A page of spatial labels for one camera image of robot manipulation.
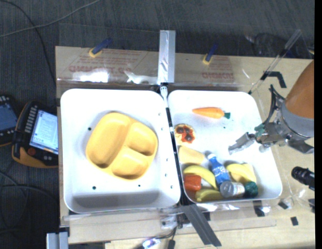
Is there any orange carrot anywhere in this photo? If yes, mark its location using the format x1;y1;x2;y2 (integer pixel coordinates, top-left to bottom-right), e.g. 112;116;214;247
191;106;232;120

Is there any blue bottle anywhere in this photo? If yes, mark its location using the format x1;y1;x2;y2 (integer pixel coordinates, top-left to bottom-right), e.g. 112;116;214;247
207;153;232;187

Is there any red pepper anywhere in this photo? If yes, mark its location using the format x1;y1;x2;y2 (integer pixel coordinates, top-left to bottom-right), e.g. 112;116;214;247
183;174;203;192

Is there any black cylinder on white bracket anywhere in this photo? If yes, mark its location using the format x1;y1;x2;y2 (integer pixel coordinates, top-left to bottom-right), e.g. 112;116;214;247
291;166;315;191

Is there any tan bread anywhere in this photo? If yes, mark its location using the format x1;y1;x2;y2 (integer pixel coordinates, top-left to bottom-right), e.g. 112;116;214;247
178;145;206;166

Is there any brown cardboard board red print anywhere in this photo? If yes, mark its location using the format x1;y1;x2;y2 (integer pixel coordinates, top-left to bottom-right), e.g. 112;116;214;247
55;45;315;244

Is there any white plastic tray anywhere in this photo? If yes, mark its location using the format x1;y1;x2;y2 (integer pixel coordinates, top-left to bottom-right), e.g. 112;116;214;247
59;88;182;214
167;89;284;205

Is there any yellow divided plate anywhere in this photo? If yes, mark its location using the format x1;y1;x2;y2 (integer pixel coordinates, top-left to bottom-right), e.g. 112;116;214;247
85;111;159;181

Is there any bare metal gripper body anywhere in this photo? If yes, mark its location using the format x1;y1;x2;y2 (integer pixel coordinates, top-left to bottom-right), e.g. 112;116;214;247
255;121;315;155

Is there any green broccoli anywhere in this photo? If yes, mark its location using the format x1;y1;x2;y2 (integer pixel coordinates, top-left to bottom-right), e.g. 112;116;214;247
244;181;259;199

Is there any yellow banana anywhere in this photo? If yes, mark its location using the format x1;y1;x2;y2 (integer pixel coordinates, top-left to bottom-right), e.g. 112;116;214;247
225;162;257;184
182;164;219;190

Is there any silver can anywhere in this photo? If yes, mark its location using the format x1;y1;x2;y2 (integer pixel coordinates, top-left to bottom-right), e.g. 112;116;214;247
219;181;246;199

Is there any pizza slice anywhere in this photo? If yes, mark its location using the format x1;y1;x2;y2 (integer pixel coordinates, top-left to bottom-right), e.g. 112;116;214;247
173;123;197;144

